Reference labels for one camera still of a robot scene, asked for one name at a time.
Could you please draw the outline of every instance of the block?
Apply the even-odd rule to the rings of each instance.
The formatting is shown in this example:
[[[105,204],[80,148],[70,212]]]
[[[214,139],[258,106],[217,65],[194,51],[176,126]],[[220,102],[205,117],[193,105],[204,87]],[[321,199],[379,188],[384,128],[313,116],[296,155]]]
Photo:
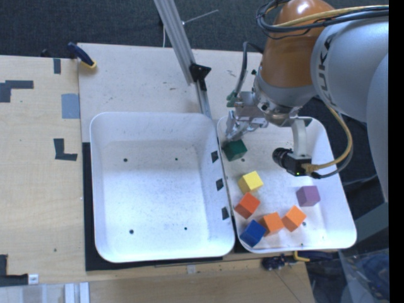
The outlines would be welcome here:
[[[247,148],[241,139],[230,141],[222,149],[229,162],[242,158],[247,152]]]
[[[251,220],[246,229],[241,233],[240,239],[248,246],[254,247],[264,236],[266,229],[257,221]]]
[[[253,215],[255,210],[260,204],[260,200],[253,196],[250,192],[247,192],[240,202],[235,206],[234,211],[236,211],[239,215],[248,219]]]
[[[302,186],[297,190],[296,196],[299,206],[313,206],[320,202],[320,194],[315,185]]]
[[[264,185],[256,171],[243,175],[237,183],[243,194],[255,192]]]
[[[259,223],[266,229],[264,237],[267,235],[277,234],[279,230],[285,226],[278,212],[269,213],[263,216]]]
[[[283,216],[282,222],[286,229],[292,232],[302,224],[304,219],[306,219],[306,214],[297,206],[293,205],[293,207],[291,207],[291,209]]]

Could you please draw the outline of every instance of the blue cube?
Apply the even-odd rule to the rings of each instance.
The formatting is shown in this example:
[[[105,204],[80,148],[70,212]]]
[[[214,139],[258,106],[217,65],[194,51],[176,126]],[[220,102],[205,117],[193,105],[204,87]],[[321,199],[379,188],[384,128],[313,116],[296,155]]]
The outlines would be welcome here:
[[[254,247],[261,238],[264,236],[266,229],[260,225],[257,221],[251,220],[247,228],[240,235],[240,239],[243,240],[250,247]]]

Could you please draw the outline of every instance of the purple cube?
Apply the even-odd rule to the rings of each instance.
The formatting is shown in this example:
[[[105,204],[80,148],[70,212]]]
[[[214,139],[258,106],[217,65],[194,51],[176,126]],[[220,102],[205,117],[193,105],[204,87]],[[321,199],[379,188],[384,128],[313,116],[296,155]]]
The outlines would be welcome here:
[[[296,192],[296,195],[300,206],[313,206],[320,202],[320,195],[315,185],[302,186]]]

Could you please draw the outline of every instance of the black clamp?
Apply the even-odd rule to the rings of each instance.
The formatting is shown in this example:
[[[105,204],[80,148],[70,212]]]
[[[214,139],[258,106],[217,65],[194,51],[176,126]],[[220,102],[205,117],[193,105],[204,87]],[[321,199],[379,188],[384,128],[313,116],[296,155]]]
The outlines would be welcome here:
[[[189,70],[191,72],[191,76],[194,82],[199,82],[201,90],[206,91],[205,78],[211,71],[211,68],[192,63],[189,66]]]

